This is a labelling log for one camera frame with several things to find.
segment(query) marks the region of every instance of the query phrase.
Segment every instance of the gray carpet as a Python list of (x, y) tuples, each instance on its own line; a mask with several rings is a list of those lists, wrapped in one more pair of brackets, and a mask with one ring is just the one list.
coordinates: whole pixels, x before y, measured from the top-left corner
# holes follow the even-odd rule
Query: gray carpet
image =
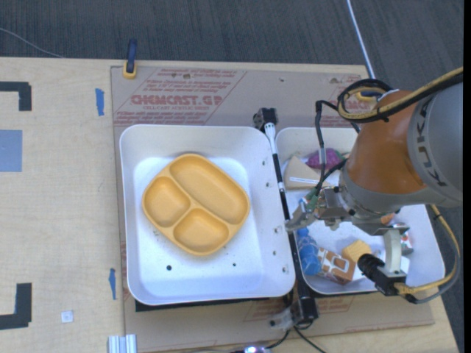
[[(464, 0), (350, 0), (378, 79), (410, 89), (464, 62)], [(0, 0), (0, 28), (70, 58), (365, 64), (346, 0)], [(0, 56), (50, 57), (0, 31)], [(441, 209), (463, 249), (463, 210)], [(453, 253), (436, 223), (448, 268)], [(443, 296), (464, 352), (463, 276)]]

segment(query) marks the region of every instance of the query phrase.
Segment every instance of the metal bracket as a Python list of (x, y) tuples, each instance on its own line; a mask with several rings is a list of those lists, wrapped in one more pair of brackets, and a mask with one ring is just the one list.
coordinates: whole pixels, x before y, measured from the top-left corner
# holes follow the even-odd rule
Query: metal bracket
[(270, 318), (269, 326), (272, 329), (287, 331), (299, 323), (308, 323), (318, 317), (314, 299), (305, 297), (298, 299), (297, 302), (284, 309), (281, 313), (273, 315)]
[(285, 223), (287, 232), (293, 232), (294, 230), (308, 227), (316, 220), (312, 210), (306, 208), (306, 203), (301, 200), (298, 207), (293, 212), (293, 218)]
[(138, 345), (135, 335), (108, 337), (108, 353), (137, 353)]

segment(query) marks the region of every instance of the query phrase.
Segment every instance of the blue clamp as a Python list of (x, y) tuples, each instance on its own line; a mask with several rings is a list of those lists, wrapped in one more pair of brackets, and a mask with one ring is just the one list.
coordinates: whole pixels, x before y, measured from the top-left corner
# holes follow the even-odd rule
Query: blue clamp
[(134, 38), (130, 39), (127, 44), (127, 60), (124, 62), (123, 77), (126, 79), (134, 79), (137, 65), (135, 64), (135, 55), (138, 50), (138, 41)]

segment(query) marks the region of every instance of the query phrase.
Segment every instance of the red printed label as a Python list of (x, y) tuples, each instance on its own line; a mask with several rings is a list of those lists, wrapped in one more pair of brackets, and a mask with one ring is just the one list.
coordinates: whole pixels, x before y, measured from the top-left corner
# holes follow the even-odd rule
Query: red printed label
[(253, 302), (245, 315), (244, 321), (263, 321), (283, 311), (286, 306), (281, 298), (267, 299), (266, 301)]
[(204, 125), (246, 71), (157, 68), (113, 114), (115, 126)]
[(319, 298), (316, 300), (320, 314), (345, 313), (350, 309), (353, 296)]

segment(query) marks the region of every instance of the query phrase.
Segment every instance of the plastic container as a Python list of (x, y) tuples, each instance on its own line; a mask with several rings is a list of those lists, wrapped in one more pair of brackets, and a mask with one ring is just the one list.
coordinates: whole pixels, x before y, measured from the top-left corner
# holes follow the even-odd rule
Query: plastic container
[(181, 249), (208, 255), (223, 247), (250, 211), (245, 190), (225, 171), (198, 154), (169, 163), (142, 196), (147, 218)]
[[(355, 144), (357, 134), (351, 128), (322, 129), (325, 145), (335, 148), (340, 153), (347, 153)], [(278, 132), (276, 137), (278, 157), (281, 171), (284, 172), (289, 159), (296, 155), (305, 161), (319, 149), (319, 141), (314, 128), (293, 127), (285, 128)], [(338, 184), (337, 174), (332, 174), (327, 180), (330, 184)], [(286, 192), (286, 202), (291, 212), (299, 205), (299, 200), (306, 195), (306, 190), (289, 190)], [(431, 226), (425, 205), (409, 205), (401, 208), (400, 213), (394, 216), (392, 223), (404, 223), (410, 226), (408, 231), (411, 242), (414, 243), (414, 251), (408, 254), (410, 264), (407, 271), (407, 285), (420, 286), (428, 282), (437, 281), (445, 275), (445, 264), (439, 250), (436, 237)], [(349, 221), (344, 221), (338, 229), (332, 230), (324, 221), (315, 221), (309, 230), (315, 232), (314, 237), (319, 247), (331, 252), (341, 253), (341, 250), (355, 242), (362, 240), (367, 243), (372, 252), (385, 251), (383, 237), (368, 235), (363, 230), (354, 226)], [(317, 296), (350, 295), (355, 293), (375, 292), (375, 284), (364, 277), (347, 284), (338, 284), (322, 276), (309, 276), (304, 273), (304, 279)]]
[[(127, 282), (137, 301), (161, 306), (272, 298), (284, 296), (293, 288), (295, 270), (288, 233), (283, 228), (283, 206), (272, 151), (262, 132), (239, 126), (134, 125), (121, 134), (119, 150)], [(212, 254), (195, 255), (181, 249), (154, 226), (142, 208), (142, 198), (149, 183), (172, 161), (190, 153), (203, 156), (220, 168), (244, 189), (250, 201), (249, 215), (239, 231)], [(155, 188), (157, 199), (170, 203), (168, 214), (157, 211), (156, 221), (166, 224), (168, 227), (163, 229), (173, 232), (174, 238), (188, 243), (187, 238), (198, 235), (190, 234), (186, 229), (197, 227), (199, 230), (200, 225), (187, 222), (195, 221), (193, 218), (197, 216), (198, 221), (208, 221), (206, 217), (203, 220), (203, 210), (196, 208), (197, 200), (204, 202), (205, 208), (212, 207), (212, 213), (234, 213), (224, 214), (225, 221), (230, 222), (235, 216), (237, 223), (238, 217), (244, 216), (239, 209), (221, 211), (212, 199), (209, 202), (203, 200), (206, 192), (197, 195), (192, 191), (194, 178), (200, 176), (191, 175), (189, 179), (185, 176), (188, 175), (186, 170), (198, 168), (201, 175), (212, 179), (208, 180), (210, 185), (221, 185), (217, 187), (219, 190), (227, 189), (228, 182), (224, 177), (214, 183), (216, 178), (211, 178), (213, 172), (209, 167), (203, 163), (194, 166), (196, 162), (191, 158), (185, 163), (178, 160), (174, 165), (177, 166), (168, 168), (167, 179), (160, 178), (163, 182), (159, 180), (160, 184), (156, 183)], [(176, 202), (172, 204), (165, 200), (167, 196)], [(182, 205), (188, 206), (184, 209), (187, 212), (178, 207)], [(218, 237), (217, 226), (219, 224), (209, 225), (213, 238)], [(187, 246), (194, 247), (195, 242), (190, 243)]]
[(307, 227), (297, 230), (297, 249), (300, 253), (302, 272), (308, 276), (318, 274), (321, 271), (321, 263), (317, 257), (319, 247), (309, 235)]

